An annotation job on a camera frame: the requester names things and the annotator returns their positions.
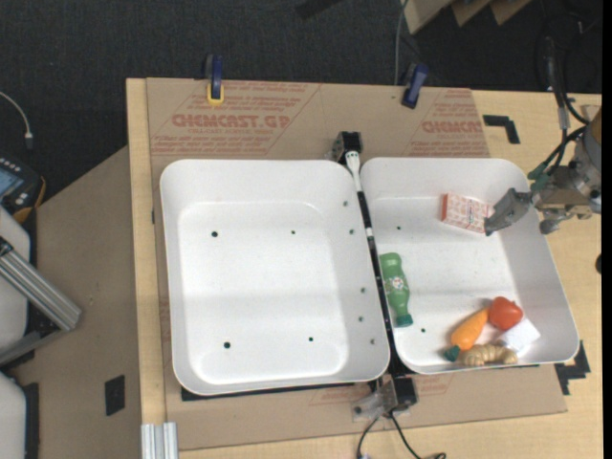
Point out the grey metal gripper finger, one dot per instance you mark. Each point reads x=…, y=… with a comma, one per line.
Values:
x=552, y=222
x=507, y=211

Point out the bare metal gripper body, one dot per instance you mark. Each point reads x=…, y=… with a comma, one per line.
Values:
x=564, y=191

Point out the orange and white carton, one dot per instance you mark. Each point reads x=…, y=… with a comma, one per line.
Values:
x=466, y=211

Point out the white plastic tray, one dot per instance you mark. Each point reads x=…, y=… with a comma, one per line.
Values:
x=268, y=275
x=449, y=266

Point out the red bell pepper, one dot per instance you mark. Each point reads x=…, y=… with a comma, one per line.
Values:
x=506, y=313

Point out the white packet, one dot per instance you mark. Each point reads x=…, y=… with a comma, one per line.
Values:
x=522, y=336

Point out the orange carrot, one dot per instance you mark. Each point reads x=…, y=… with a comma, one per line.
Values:
x=471, y=330

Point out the green plastic bottle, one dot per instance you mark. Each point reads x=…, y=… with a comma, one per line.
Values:
x=396, y=287

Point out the thin black and white rod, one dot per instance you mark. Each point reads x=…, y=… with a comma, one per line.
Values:
x=367, y=218

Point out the beige croissant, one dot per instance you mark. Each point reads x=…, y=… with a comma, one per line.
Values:
x=487, y=354

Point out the brown cardboard board red print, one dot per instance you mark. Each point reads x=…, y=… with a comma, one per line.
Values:
x=296, y=132

